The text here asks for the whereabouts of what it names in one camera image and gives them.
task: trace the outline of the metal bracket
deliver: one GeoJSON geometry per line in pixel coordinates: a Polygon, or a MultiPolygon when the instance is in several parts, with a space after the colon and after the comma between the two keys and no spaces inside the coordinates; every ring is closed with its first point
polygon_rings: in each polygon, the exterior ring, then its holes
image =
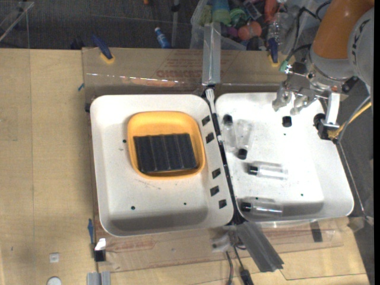
{"type": "Polygon", "coordinates": [[[106,260],[106,239],[100,239],[94,248],[95,262],[104,262],[106,260]]]}
{"type": "Polygon", "coordinates": [[[223,236],[212,239],[211,246],[213,252],[226,252],[231,246],[229,233],[226,232],[223,236]]]}
{"type": "Polygon", "coordinates": [[[236,231],[261,272],[283,268],[283,260],[256,223],[242,223],[236,226],[236,231]]]}
{"type": "Polygon", "coordinates": [[[86,285],[111,285],[111,273],[103,271],[102,273],[88,273],[86,285]]]}
{"type": "Polygon", "coordinates": [[[202,84],[220,83],[220,23],[204,26],[202,84]]]}

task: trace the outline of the wire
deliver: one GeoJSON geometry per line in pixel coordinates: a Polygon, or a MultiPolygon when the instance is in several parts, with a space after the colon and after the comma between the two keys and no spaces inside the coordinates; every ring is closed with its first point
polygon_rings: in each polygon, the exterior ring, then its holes
{"type": "Polygon", "coordinates": [[[238,253],[238,251],[236,250],[236,245],[233,245],[233,250],[235,251],[236,257],[237,257],[237,259],[239,260],[239,264],[240,264],[240,266],[241,266],[242,269],[244,270],[244,266],[243,266],[242,260],[240,259],[239,253],[238,253]]]}
{"type": "Polygon", "coordinates": [[[244,245],[238,245],[238,244],[236,244],[236,248],[238,248],[240,250],[247,250],[247,248],[244,245]]]}
{"type": "Polygon", "coordinates": [[[321,11],[321,9],[323,9],[323,7],[325,7],[326,5],[330,4],[332,0],[330,1],[326,1],[324,3],[322,3],[315,11],[315,15],[317,17],[317,19],[321,20],[322,21],[322,18],[319,16],[319,12],[321,11]]]}
{"type": "Polygon", "coordinates": [[[328,137],[333,140],[335,138],[338,138],[337,144],[340,143],[347,127],[350,123],[352,123],[359,115],[361,115],[365,110],[367,110],[369,107],[371,107],[372,103],[368,102],[371,100],[371,97],[368,96],[364,99],[364,101],[355,109],[355,111],[351,114],[351,116],[348,118],[348,120],[342,124],[342,126],[339,127],[339,129],[336,130],[330,130],[328,131],[328,137]]]}
{"type": "Polygon", "coordinates": [[[231,257],[229,255],[228,251],[226,251],[226,256],[227,256],[227,259],[228,259],[228,263],[230,264],[230,275],[229,275],[229,278],[228,278],[228,281],[227,281],[227,285],[232,285],[233,264],[232,264],[232,260],[231,260],[231,257]]]}
{"type": "Polygon", "coordinates": [[[301,15],[303,14],[303,12],[307,12],[309,15],[313,16],[313,18],[318,19],[318,17],[313,12],[311,12],[310,10],[308,10],[307,8],[302,7],[302,8],[299,9],[298,15],[297,15],[297,20],[296,20],[296,35],[295,35],[295,38],[294,38],[293,47],[292,47],[292,49],[291,49],[288,57],[286,58],[288,61],[295,54],[297,40],[298,40],[298,36],[299,36],[299,27],[300,27],[299,26],[299,20],[300,20],[301,15]]]}
{"type": "Polygon", "coordinates": [[[292,50],[292,51],[289,53],[289,55],[287,56],[287,58],[285,58],[285,60],[286,60],[286,61],[289,61],[290,58],[292,58],[292,56],[293,56],[295,53],[297,53],[298,51],[303,50],[303,49],[310,49],[310,47],[311,47],[311,43],[308,44],[308,45],[302,45],[302,46],[297,47],[295,50],[292,50]]]}

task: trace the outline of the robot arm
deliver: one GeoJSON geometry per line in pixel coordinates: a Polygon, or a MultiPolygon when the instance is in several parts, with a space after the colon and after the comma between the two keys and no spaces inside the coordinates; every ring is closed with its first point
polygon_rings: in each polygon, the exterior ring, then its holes
{"type": "Polygon", "coordinates": [[[318,98],[328,99],[325,119],[318,134],[328,139],[327,131],[336,123],[344,85],[356,77],[371,90],[373,101],[373,29],[375,0],[333,0],[321,21],[306,62],[289,66],[287,80],[273,101],[274,110],[285,106],[295,95],[292,115],[318,98]]]}

